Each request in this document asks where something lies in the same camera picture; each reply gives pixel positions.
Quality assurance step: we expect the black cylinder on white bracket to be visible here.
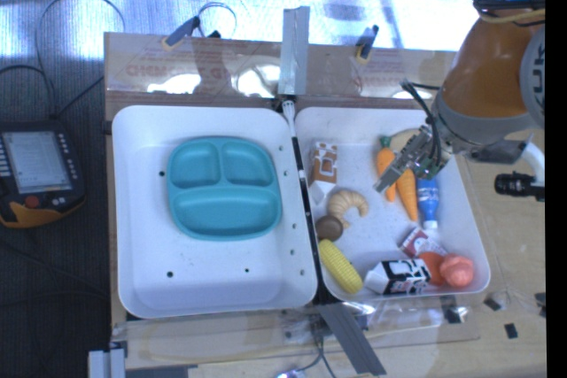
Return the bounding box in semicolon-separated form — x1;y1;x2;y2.
494;136;547;203

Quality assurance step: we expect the brown cardboard board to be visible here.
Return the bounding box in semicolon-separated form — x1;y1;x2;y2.
103;32;485;370

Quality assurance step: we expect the brown round toy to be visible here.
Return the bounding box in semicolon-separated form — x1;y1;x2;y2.
315;214;346;243

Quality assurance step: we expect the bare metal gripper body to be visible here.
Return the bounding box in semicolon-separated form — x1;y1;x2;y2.
397;124;454;181

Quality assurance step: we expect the large orange carrot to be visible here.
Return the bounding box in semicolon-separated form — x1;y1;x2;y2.
394;167;420;223

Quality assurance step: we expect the red and white carton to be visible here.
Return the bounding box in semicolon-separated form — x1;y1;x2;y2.
400;227;449;259

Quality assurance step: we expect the small orange carrot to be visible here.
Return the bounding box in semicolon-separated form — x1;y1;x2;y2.
376;135;398;204

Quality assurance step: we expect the brown and white carton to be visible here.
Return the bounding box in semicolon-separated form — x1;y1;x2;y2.
307;140;339;205

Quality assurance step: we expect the yellow corn cob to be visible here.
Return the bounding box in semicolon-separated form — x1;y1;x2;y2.
317;238;365;296

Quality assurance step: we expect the pink round toy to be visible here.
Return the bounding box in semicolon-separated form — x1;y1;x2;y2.
439;252;476;290

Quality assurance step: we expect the black and white carton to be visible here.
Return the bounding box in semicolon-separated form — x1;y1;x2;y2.
363;258;432;297

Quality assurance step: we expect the blue divided plate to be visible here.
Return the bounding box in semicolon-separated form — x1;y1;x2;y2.
166;135;284;242

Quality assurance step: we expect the beige croissant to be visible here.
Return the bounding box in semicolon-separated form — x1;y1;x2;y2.
327;188;370;231

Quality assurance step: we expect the blue and white bottle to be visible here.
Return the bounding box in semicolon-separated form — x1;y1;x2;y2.
416;176;441;232

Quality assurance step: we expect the white plastic tray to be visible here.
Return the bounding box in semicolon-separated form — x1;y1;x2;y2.
111;104;320;320
293;105;493;304

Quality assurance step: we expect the beige flat toy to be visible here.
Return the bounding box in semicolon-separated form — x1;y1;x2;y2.
389;127;425;148

